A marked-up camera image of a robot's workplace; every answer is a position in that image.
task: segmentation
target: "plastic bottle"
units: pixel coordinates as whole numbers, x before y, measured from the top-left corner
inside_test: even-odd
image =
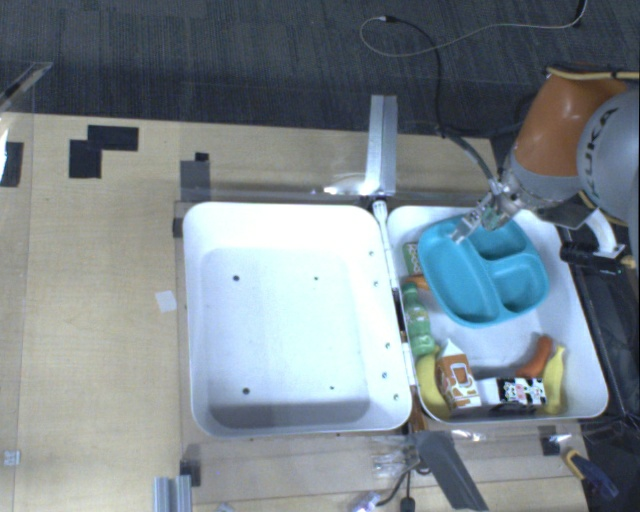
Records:
[[[418,298],[418,288],[414,283],[402,285],[402,304],[407,336],[411,345],[411,352],[417,361],[434,351],[436,342],[431,336],[431,322],[429,313]]]

